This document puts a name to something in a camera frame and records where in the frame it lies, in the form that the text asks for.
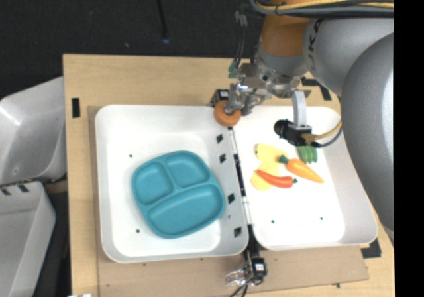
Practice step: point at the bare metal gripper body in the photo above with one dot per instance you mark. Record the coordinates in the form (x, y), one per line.
(265, 82)

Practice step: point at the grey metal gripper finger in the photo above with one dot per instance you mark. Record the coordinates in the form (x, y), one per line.
(249, 103)
(233, 100)

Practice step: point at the orange doughnut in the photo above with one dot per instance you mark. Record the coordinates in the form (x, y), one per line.
(221, 118)

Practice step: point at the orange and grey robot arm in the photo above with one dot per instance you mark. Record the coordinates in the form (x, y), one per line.
(334, 43)

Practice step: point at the yellow toy food piece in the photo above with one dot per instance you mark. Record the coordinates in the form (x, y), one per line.
(266, 152)
(260, 181)

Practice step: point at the thin black and white rod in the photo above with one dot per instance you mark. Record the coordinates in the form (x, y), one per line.
(239, 169)

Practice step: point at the white plastic tray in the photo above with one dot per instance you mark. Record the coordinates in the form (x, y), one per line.
(298, 209)
(159, 123)

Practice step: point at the green pea pod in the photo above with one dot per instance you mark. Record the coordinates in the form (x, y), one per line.
(308, 154)

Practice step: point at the red chili pepper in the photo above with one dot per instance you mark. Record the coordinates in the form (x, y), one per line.
(278, 180)

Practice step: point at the orange carrot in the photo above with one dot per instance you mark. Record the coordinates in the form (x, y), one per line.
(303, 169)

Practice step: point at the blue divided plate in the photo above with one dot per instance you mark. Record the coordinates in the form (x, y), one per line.
(179, 194)

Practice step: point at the black cylinder on white bracket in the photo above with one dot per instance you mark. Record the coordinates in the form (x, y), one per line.
(295, 131)

